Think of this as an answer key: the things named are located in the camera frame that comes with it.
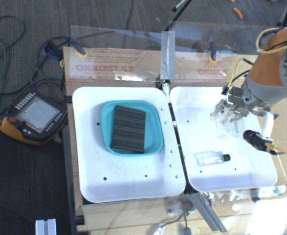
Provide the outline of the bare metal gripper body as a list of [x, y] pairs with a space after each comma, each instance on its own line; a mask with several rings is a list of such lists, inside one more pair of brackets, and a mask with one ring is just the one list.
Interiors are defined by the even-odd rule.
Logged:
[[274, 86], [225, 86], [222, 94], [226, 96], [224, 105], [242, 117], [250, 113], [264, 117], [271, 111], [272, 105], [279, 102], [279, 87]]

